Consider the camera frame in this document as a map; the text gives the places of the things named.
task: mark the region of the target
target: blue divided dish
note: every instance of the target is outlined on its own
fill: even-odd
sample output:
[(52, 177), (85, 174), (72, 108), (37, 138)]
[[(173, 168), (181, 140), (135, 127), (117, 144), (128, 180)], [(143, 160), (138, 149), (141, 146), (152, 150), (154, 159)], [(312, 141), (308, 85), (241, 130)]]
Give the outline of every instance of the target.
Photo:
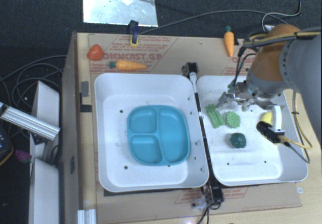
[(190, 153), (186, 118), (174, 107), (141, 106), (127, 118), (127, 135), (132, 156), (153, 166), (183, 162)]

